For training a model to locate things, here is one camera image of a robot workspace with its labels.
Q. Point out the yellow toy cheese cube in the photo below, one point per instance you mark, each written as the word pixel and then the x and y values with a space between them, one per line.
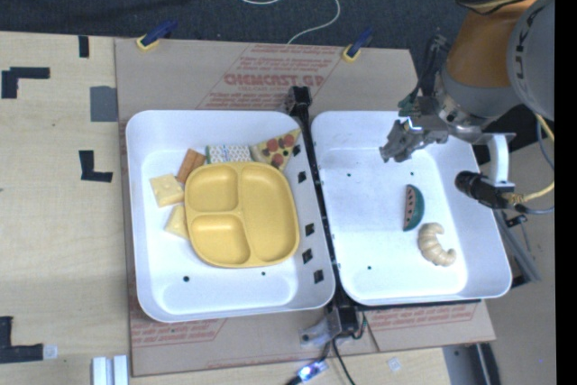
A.
pixel 167 190

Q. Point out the toy pizza slice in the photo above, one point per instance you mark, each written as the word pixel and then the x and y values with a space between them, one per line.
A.
pixel 275 149

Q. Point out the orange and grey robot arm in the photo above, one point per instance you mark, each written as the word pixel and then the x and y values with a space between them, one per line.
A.
pixel 482 54

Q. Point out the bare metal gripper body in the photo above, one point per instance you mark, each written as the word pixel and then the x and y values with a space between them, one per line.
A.
pixel 435 128

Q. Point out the cream toy croissant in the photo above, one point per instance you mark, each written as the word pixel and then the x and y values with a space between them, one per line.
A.
pixel 433 248

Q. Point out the brown cardboard board red print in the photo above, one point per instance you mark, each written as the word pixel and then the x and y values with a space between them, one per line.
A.
pixel 180 76

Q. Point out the orange toy biscuit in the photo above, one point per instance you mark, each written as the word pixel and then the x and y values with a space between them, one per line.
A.
pixel 190 164

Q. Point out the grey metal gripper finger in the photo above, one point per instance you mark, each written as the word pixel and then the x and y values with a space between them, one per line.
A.
pixel 411 147
pixel 391 143

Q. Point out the white patterned packet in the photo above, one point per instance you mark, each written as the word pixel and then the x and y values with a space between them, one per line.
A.
pixel 229 153

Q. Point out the yellow toy cheese wedge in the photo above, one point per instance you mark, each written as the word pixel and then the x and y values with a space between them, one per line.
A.
pixel 178 223

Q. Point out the yellow divided plate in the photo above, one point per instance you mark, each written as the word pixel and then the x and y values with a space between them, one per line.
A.
pixel 261 212

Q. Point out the toy watermelon slice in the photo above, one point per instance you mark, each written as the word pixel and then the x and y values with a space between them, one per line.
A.
pixel 414 209

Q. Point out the white plastic tray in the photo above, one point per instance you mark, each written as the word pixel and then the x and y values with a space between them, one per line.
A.
pixel 374 212
pixel 225 293

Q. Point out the black cylinder on white bracket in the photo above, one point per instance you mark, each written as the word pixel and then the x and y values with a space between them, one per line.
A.
pixel 482 189

